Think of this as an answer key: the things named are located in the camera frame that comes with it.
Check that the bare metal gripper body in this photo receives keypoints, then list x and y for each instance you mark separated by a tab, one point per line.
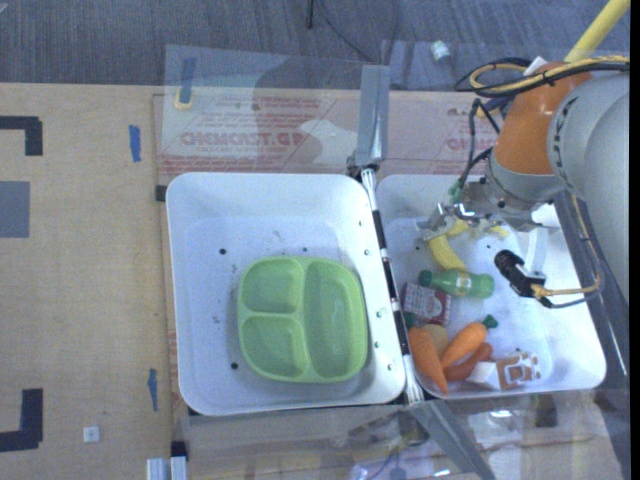
475	203

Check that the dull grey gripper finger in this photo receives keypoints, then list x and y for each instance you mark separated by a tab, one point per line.
434	225
481	225

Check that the yellow banana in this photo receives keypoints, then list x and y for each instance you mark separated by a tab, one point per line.
445	255

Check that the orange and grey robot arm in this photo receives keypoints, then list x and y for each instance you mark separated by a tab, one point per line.
590	133

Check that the green bottle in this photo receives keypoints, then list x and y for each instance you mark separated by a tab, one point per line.
462	284

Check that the red and white packet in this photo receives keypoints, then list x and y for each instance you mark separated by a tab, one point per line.
426	303

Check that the brown cardboard board red print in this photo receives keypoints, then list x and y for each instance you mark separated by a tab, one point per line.
415	133

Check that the beige round biscuit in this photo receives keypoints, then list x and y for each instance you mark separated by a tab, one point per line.
439	335

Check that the orange carrot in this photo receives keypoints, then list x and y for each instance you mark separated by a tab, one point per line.
427	355
467	340

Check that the white plastic tray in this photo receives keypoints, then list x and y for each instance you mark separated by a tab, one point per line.
550	338
210	318

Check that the orange sausage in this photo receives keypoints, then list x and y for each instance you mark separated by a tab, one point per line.
472	363

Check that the green divided plate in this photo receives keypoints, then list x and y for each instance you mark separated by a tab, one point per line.
330	318

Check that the white and orange carton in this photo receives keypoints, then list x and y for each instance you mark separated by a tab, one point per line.
512	370

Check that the small white square block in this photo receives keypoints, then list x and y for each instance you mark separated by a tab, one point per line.
91	434

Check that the black cylinder on white bracket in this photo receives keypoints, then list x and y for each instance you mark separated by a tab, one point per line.
515	273

